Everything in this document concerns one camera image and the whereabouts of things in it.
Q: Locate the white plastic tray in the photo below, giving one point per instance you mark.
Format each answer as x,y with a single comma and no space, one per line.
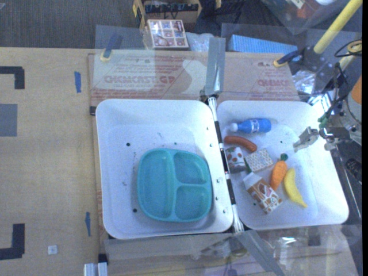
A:
316,188
120,142

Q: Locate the white can red print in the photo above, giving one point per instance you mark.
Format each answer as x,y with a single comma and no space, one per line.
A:
234,160

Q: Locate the brown and white carton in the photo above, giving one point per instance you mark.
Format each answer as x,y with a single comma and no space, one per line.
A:
263,194

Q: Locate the blue bottle white cap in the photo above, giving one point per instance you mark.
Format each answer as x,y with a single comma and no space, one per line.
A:
254,126

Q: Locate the yellow banana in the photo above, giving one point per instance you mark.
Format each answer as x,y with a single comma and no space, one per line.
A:
291,187

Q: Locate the orange carrot green top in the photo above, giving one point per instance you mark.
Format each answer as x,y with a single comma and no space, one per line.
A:
278,172

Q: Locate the teal divided plate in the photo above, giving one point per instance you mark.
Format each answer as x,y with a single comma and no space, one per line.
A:
155,183

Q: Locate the square box with pictures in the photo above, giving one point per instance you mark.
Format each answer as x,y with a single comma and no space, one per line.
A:
168,34

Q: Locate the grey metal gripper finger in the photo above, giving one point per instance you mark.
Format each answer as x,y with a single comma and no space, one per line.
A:
310,134
299,146

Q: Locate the brown sausage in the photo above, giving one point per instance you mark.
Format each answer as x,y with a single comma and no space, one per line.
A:
241,142

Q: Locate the brown cardboard board red print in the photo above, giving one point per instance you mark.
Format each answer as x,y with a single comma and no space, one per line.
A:
172,76

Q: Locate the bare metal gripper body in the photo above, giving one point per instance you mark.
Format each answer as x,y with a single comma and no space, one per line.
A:
342,132

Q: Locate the light blue flat box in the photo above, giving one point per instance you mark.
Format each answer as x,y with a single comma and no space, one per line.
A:
258,45

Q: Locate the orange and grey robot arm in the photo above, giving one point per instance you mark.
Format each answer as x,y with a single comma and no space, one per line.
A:
357,92

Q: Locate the beige patterned biscuit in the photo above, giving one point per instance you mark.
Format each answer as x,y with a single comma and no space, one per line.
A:
259,160

